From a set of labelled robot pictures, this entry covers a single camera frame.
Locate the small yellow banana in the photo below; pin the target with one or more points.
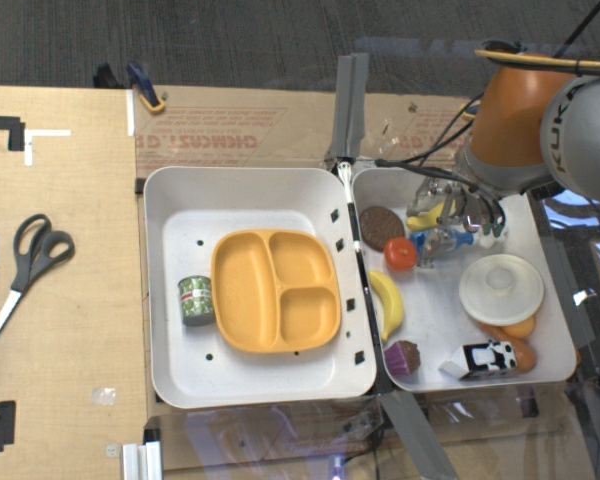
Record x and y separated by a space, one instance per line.
422 220

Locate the purple cupcake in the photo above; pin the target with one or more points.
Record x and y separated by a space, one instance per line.
402 358

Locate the orange divided plate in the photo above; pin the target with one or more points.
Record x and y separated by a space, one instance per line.
260 288

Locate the black and white carton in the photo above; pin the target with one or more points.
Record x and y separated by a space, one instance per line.
487 360

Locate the red tomato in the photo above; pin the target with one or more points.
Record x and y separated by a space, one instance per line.
400 254

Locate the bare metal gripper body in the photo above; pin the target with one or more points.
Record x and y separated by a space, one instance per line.
447 200

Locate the brown round biscuit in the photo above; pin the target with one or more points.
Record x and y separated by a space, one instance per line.
380 228

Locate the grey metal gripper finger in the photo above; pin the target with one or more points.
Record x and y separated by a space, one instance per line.
432 248
471 222

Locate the white round lid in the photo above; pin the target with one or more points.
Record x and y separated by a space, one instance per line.
500 290

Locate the blue and white bottle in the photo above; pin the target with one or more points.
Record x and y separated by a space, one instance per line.
462 240

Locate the green patterned can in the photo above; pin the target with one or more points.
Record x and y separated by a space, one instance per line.
196 300

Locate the brown cardboard board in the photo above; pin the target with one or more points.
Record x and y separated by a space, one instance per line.
220 133

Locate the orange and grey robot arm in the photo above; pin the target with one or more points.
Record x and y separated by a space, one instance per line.
520 113

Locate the white plastic tray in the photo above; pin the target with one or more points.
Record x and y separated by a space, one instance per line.
185 368
435 318

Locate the large yellow banana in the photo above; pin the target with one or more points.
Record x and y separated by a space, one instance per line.
392 300

